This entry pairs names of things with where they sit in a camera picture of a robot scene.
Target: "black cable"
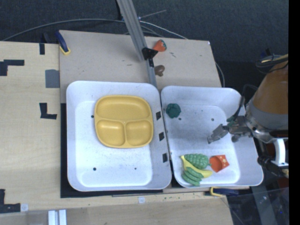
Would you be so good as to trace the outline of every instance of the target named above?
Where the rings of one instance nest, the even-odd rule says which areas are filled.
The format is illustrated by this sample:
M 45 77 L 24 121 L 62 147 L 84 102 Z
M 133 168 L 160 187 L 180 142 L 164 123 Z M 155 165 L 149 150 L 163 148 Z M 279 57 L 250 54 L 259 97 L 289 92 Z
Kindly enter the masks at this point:
M 222 69 L 220 68 L 220 66 L 215 62 L 217 69 L 219 70 L 221 76 L 222 76 L 222 88 L 225 87 L 225 76 L 224 73 L 222 71 Z
M 278 70 L 284 69 L 284 68 L 286 68 L 288 65 L 289 65 L 289 63 L 287 62 L 283 67 L 273 69 L 273 70 L 269 71 L 268 73 L 271 73 L 271 72 L 274 72 L 274 71 L 278 71 Z
M 53 26 L 53 25 L 57 25 L 57 24 L 63 24 L 63 23 L 75 23 L 75 22 L 90 22 L 90 21 L 102 21 L 102 22 L 113 22 L 113 23 L 122 23 L 122 24 L 125 24 L 124 21 L 120 21 L 120 20 L 113 20 L 113 19 L 104 19 L 104 18 L 82 18 L 82 19 L 72 19 L 72 20 L 65 20 L 65 21 L 59 21 L 59 22 L 52 22 L 52 23 L 48 23 L 48 24 L 44 24 L 44 25 L 40 25 L 40 26 L 37 26 L 37 27 L 34 27 L 34 28 L 30 28 L 30 29 L 27 29 L 27 30 L 24 30 L 22 32 L 19 32 L 19 33 L 16 33 L 14 35 L 11 35 L 10 37 L 7 37 L 5 39 L 3 39 L 2 41 L 7 41 L 7 40 L 10 40 L 12 38 L 15 38 L 17 36 L 20 36 L 24 33 L 27 33 L 27 32 L 31 32 L 31 31 L 34 31 L 34 30 L 38 30 L 40 28 L 45 28 L 45 27 L 49 27 L 49 26 Z M 142 28 L 150 31 L 150 32 L 153 32 L 155 33 L 156 35 L 160 36 L 159 34 L 157 34 L 156 32 L 154 32 L 152 29 L 150 28 L 147 28 L 145 26 L 142 26 Z
M 162 36 L 162 35 L 160 35 L 160 34 L 158 34 L 158 33 L 156 33 L 156 32 L 143 31 L 143 30 L 142 30 L 142 32 L 143 32 L 144 35 L 145 35 L 145 34 L 152 34 L 152 35 L 155 35 L 155 36 L 157 36 L 157 37 L 164 38 L 164 36 Z
M 258 62 L 256 62 L 255 65 L 258 68 L 258 71 L 262 74 L 268 74 L 268 73 L 271 73 L 273 71 L 277 71 L 277 70 L 285 68 L 288 63 L 282 68 L 277 68 L 277 69 L 271 70 L 271 67 L 274 67 L 275 65 L 277 65 L 279 63 L 282 63 L 282 62 L 285 62 L 285 61 L 289 60 L 288 56 L 284 57 L 284 58 L 281 58 L 281 59 L 278 59 L 278 57 L 280 57 L 280 56 L 279 55 L 276 55 L 276 56 L 272 55 L 271 60 L 269 60 L 269 61 L 265 61 L 265 62 L 258 61 Z
M 230 122 L 229 126 L 233 124 L 233 122 L 237 119 L 239 113 L 240 113 L 240 109 L 242 108 L 242 106 L 245 103 L 245 92 L 246 92 L 246 88 L 252 88 L 255 91 L 258 89 L 256 86 L 251 85 L 251 84 L 245 84 L 243 86 L 243 90 L 242 90 L 242 94 L 241 94 L 241 98 L 240 98 L 240 104 L 239 107 L 237 109 L 237 111 L 234 113 L 234 115 L 232 115 L 229 119 L 227 119 L 227 122 Z

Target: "black tape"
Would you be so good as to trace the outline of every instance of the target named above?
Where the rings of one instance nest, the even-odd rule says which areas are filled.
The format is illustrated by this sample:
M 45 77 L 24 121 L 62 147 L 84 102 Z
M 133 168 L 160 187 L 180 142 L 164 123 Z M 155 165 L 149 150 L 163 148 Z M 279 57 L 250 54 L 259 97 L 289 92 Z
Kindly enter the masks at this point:
M 43 44 L 43 43 L 39 44 L 39 54 L 45 55 L 45 44 Z
M 20 212 L 21 204 L 4 204 L 5 189 L 0 189 L 0 213 Z
M 165 163 L 166 161 L 168 161 L 168 155 L 167 153 L 163 154 L 163 163 Z
M 40 103 L 39 108 L 41 110 L 41 118 L 54 119 L 54 120 L 57 118 L 57 114 L 48 114 L 47 113 L 47 103 Z
M 165 138 L 164 132 L 160 133 L 158 136 L 159 136 L 159 140 L 160 140 L 160 141 L 163 140 L 163 139 Z
M 8 75 L 8 66 L 24 66 L 24 60 L 3 60 L 0 62 L 0 76 Z
M 160 119 L 161 118 L 161 112 L 157 112 L 156 113 L 156 120 Z

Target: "yellow plate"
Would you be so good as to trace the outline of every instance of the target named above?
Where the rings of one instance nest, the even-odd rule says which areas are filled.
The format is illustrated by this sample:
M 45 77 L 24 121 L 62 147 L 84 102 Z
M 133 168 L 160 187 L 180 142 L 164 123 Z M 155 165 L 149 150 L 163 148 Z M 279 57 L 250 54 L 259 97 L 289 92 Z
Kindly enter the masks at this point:
M 153 138 L 153 118 L 146 100 L 136 96 L 100 98 L 94 111 L 100 142 L 112 148 L 138 148 Z

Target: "wooden board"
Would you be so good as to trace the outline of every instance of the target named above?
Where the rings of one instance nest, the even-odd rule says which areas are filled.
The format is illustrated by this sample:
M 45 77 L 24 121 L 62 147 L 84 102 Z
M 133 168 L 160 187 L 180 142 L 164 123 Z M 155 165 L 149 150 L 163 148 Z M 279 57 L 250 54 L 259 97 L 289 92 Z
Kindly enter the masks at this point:
M 148 83 L 145 61 L 139 61 L 129 35 L 60 31 L 71 53 L 60 53 L 60 99 L 66 101 L 71 82 L 110 81 Z M 149 48 L 159 40 L 146 37 Z M 163 39 L 165 52 L 153 59 L 154 66 L 163 65 L 163 76 L 156 76 L 157 88 L 165 86 L 221 87 L 217 68 L 208 41 Z
M 43 211 L 0 217 L 2 225 L 47 224 Z M 226 199 L 143 203 L 67 210 L 70 225 L 233 225 Z
M 40 55 L 39 44 L 0 42 L 0 51 L 0 61 L 25 61 L 0 76 L 0 188 L 6 190 L 5 203 L 25 203 L 29 210 L 138 204 L 139 195 L 60 198 L 60 89 L 45 87 L 45 70 L 60 69 L 59 47 L 45 44 L 45 55 Z M 210 52 L 207 59 L 214 66 L 211 58 Z M 208 84 L 218 86 L 216 68 L 211 72 Z M 57 119 L 41 119 L 39 103 L 47 103 L 48 113 Z M 165 197 L 193 201 L 203 198 L 204 190 L 169 187 L 163 194 L 142 196 L 147 203 L 165 202 Z

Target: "white tray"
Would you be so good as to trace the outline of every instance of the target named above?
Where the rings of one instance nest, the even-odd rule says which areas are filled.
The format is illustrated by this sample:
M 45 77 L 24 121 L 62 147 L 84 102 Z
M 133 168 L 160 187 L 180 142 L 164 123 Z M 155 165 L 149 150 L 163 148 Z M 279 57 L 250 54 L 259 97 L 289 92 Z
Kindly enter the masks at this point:
M 140 148 L 104 146 L 97 138 L 95 103 L 107 95 L 144 98 L 154 123 L 152 141 Z M 156 113 L 161 113 L 157 120 Z M 67 177 L 79 191 L 163 189 L 172 178 L 158 90 L 148 83 L 77 81 L 67 88 Z
M 161 92 L 164 111 L 169 103 L 181 108 L 179 117 L 171 119 L 164 114 L 165 128 L 173 171 L 176 180 L 183 187 L 195 188 L 182 178 L 181 155 L 202 153 L 208 157 L 226 155 L 229 166 L 209 178 L 202 179 L 200 187 L 256 186 L 263 180 L 263 171 L 257 163 L 258 154 L 253 138 L 242 137 L 231 141 L 230 134 L 208 144 L 207 137 L 221 123 L 232 116 L 239 105 L 240 94 L 230 88 L 205 88 L 168 86 Z M 240 115 L 245 114 L 242 108 Z

